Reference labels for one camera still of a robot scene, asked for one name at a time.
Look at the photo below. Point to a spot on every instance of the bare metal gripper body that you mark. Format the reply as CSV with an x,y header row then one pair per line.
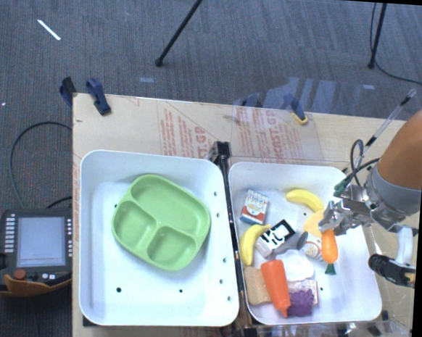
x,y
359,205

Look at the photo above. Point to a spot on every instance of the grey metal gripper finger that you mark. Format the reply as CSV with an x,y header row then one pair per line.
x,y
328,217
343,227

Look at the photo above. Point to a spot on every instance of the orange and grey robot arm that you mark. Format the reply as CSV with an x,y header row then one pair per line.
x,y
401,157

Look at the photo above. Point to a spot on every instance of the orange carrot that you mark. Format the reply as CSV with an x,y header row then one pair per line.
x,y
330,248

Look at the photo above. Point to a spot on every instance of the yellow banana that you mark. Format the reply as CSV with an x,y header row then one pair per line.
x,y
248,243
303,198

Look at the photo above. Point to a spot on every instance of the white can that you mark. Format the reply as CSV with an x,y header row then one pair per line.
x,y
313,248

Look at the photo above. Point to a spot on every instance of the grey bottle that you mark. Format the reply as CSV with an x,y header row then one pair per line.
x,y
288,244

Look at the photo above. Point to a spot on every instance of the white round lump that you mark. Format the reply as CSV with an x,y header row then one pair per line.
x,y
297,267

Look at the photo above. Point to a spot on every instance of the white plastic tray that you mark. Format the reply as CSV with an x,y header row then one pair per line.
x,y
350,291
157,298

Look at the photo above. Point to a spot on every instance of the pink and white packet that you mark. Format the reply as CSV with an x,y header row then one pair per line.
x,y
312,287

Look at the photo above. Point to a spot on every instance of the red blue white carton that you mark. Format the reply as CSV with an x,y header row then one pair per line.
x,y
254,207

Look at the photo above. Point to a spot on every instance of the orange bottle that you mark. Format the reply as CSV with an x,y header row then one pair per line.
x,y
276,282

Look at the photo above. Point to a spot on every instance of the purple grapes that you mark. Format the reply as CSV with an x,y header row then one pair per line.
x,y
300,302

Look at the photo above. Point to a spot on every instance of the tan bread slice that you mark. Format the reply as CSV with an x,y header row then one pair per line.
x,y
256,287

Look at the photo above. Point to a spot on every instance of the green divided plate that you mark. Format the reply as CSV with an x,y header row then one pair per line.
x,y
163,222

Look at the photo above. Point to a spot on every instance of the brown cardboard board red print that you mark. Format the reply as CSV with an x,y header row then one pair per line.
x,y
156,127

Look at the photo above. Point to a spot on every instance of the black cylinder on white bracket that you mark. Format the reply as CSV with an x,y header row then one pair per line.
x,y
388,267

